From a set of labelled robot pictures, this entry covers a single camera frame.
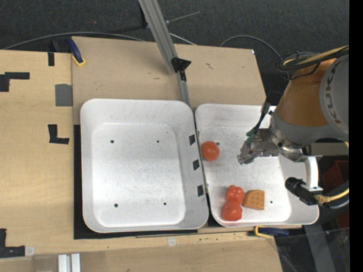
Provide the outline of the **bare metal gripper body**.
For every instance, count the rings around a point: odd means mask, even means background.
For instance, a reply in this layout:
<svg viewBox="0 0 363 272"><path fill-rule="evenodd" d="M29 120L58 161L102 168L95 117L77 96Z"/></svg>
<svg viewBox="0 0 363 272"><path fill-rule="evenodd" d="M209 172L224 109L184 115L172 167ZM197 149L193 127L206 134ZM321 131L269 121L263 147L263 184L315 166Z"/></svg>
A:
<svg viewBox="0 0 363 272"><path fill-rule="evenodd" d="M271 128L252 129L248 132L250 153L259 157L282 155L293 162L303 156L303 146L288 140L279 130Z"/></svg>

